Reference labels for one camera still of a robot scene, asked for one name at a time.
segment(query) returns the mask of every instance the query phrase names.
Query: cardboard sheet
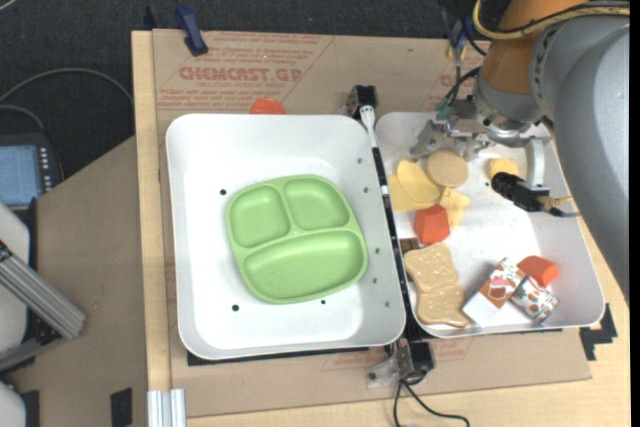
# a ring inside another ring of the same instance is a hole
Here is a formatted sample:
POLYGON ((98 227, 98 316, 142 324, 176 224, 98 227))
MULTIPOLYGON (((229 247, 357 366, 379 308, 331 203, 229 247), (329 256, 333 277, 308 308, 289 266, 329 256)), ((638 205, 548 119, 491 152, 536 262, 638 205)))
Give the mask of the cardboard sheet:
MULTIPOLYGON (((182 114, 246 113, 263 95, 280 101, 288 113, 338 114, 357 84, 376 86, 378 116, 407 106, 432 110, 455 82, 447 42, 223 32, 204 32, 203 38, 210 55, 192 57, 180 31, 153 32, 173 387, 185 389, 189 417, 392 397, 390 388, 366 386, 367 369, 386 357, 380 347, 214 364, 198 364, 203 362, 189 357, 177 328, 164 137, 171 121, 182 114)), ((482 56, 468 49, 462 72, 481 62, 482 56)), ((467 81, 460 97, 471 93, 472 86, 473 81, 467 81)), ((590 377, 576 330, 431 340, 430 344, 436 369, 417 388, 419 393, 590 377), (523 354, 532 357, 523 358, 523 354), (537 357, 554 361, 541 366, 537 357)))
POLYGON ((131 424, 145 424, 137 193, 131 138, 38 200, 37 270, 87 315, 78 338, 9 374, 20 393, 39 393, 41 427, 110 426, 118 392, 131 398, 131 424))

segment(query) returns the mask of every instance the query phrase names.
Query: green divided plate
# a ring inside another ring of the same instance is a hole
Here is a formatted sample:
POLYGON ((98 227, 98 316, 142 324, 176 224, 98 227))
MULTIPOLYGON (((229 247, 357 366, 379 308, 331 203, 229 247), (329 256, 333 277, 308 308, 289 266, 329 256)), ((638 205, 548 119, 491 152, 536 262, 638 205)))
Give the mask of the green divided plate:
POLYGON ((227 233, 242 277, 259 298, 279 304, 348 287, 367 267, 360 226, 326 178, 267 180, 233 195, 227 233))

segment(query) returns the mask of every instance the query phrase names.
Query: toy bread slice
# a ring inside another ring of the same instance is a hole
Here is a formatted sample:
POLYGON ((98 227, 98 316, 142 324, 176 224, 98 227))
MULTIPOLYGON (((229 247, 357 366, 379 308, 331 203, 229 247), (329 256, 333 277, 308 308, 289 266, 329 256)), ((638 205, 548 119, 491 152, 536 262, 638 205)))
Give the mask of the toy bread slice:
POLYGON ((409 251, 404 266, 420 292, 458 281, 449 246, 442 242, 409 251))
POLYGON ((465 327, 469 319, 462 313, 464 291, 457 283, 442 285, 418 295, 417 317, 424 324, 465 327))

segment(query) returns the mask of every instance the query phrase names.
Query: orange cube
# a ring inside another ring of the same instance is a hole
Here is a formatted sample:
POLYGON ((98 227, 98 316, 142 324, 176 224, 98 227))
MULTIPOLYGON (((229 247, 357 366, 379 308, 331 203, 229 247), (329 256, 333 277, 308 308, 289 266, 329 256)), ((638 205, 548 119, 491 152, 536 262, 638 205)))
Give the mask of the orange cube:
POLYGON ((413 229, 423 244, 442 242, 451 233, 447 211, 439 203, 424 210, 418 210, 413 229))
POLYGON ((541 256, 527 256, 518 267, 535 279, 541 287, 548 287, 559 275, 558 266, 541 256))

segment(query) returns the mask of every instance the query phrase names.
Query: blue clamp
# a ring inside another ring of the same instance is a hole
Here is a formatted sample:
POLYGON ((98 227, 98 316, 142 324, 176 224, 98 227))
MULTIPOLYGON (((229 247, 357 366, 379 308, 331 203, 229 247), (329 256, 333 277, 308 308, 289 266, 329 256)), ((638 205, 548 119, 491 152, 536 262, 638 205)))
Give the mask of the blue clamp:
POLYGON ((187 33, 187 37, 184 39, 191 55, 198 56, 206 54, 209 51, 206 43, 202 39, 200 29, 198 28, 198 22, 196 21, 196 14, 186 4, 178 4, 175 10, 176 22, 178 27, 187 33))

